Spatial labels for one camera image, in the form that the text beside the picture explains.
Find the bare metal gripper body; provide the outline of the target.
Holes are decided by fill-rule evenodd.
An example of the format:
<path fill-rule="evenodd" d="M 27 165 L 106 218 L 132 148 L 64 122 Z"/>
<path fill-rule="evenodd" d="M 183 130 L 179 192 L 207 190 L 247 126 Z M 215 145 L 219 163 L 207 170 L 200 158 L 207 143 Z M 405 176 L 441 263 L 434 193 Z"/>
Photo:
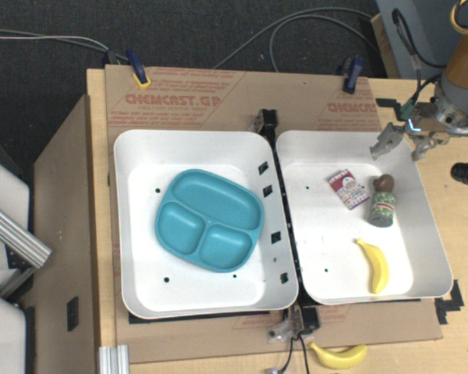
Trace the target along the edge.
<path fill-rule="evenodd" d="M 404 104 L 404 120 L 404 129 L 410 136 L 468 136 L 468 100 L 454 104 L 447 97 L 416 103 L 409 99 Z"/>

